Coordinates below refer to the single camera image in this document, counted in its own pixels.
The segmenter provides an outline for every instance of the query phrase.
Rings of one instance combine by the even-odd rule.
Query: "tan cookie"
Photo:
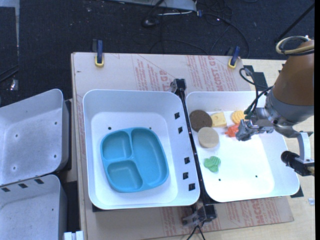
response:
[[[203,148],[214,148],[219,144],[219,134],[211,127],[203,127],[198,132],[198,140]]]
[[[238,125],[240,124],[241,119],[245,119],[245,114],[242,110],[236,110],[231,115],[232,121]]]

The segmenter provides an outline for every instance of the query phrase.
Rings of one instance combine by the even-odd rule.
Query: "metal bracket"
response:
[[[201,174],[200,162],[198,158],[194,137],[192,135],[191,124],[189,121],[187,105],[186,105],[186,95],[185,95],[185,90],[187,88],[186,81],[184,79],[174,79],[173,82],[170,84],[170,87],[171,87],[171,92],[179,96],[182,101],[185,121],[188,129],[188,133],[189,133],[195,167],[196,167],[197,176],[199,180],[200,199],[202,200],[202,203],[203,203],[203,207],[201,208],[201,210],[195,210],[191,216],[184,218],[182,220],[182,223],[186,225],[196,226],[203,221],[211,221],[217,217],[217,212],[214,207],[214,204],[216,204],[217,202],[214,201],[212,198],[210,198],[208,193],[206,192],[204,180]]]

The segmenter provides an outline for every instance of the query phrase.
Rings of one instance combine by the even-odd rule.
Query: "orange toy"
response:
[[[224,134],[228,134],[230,137],[236,137],[236,133],[238,132],[239,124],[232,125],[228,127],[228,130]]]

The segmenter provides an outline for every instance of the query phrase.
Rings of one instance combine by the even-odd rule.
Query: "green toy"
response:
[[[208,168],[211,172],[217,173],[219,171],[218,166],[221,164],[221,159],[216,156],[204,159],[204,167]]]

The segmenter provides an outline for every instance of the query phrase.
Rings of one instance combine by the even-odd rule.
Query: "yellow cheese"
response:
[[[211,115],[212,127],[226,127],[227,121],[223,112],[214,113]]]

